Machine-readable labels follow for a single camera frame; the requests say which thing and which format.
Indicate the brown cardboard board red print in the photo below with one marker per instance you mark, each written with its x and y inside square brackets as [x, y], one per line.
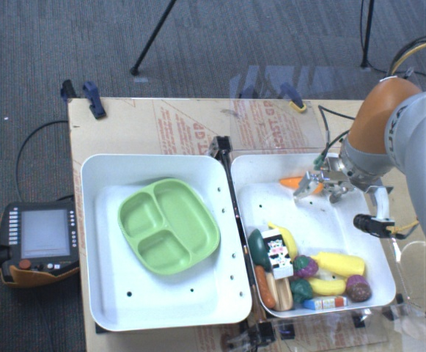
[154, 127]

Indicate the dark green toy vegetable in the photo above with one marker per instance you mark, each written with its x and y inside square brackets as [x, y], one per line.
[258, 249]

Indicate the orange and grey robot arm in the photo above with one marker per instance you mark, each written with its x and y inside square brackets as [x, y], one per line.
[407, 134]

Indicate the orange sausage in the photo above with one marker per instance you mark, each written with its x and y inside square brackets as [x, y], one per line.
[264, 286]

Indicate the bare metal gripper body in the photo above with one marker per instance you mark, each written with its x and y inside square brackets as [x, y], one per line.
[335, 176]

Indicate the tan bread bun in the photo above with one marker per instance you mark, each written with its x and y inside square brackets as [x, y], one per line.
[282, 295]

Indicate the black tripod stand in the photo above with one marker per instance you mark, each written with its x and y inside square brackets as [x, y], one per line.
[157, 31]
[369, 24]

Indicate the blue white orange carton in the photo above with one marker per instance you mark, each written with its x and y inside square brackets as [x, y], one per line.
[324, 303]

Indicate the purple grapes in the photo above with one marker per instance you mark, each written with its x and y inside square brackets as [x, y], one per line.
[305, 267]

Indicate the yellow banana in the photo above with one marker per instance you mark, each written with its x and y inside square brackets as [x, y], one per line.
[289, 238]

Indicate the purple and brown round toy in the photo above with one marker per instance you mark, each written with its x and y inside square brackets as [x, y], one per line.
[358, 288]

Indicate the green divided plate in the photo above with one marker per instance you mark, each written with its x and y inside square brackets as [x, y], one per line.
[168, 226]

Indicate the white plastic tray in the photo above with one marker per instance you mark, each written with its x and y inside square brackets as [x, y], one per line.
[161, 306]
[319, 226]

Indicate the black cylinder on white bracket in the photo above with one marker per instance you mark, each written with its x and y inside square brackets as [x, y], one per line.
[372, 224]

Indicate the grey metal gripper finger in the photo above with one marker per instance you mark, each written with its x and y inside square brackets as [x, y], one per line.
[335, 196]
[305, 185]

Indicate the orange carrot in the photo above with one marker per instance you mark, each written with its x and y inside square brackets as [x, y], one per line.
[291, 182]

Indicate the green broccoli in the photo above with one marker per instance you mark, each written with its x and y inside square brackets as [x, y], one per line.
[300, 290]

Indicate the white carton with cow print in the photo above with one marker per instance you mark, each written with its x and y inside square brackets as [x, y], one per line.
[279, 257]

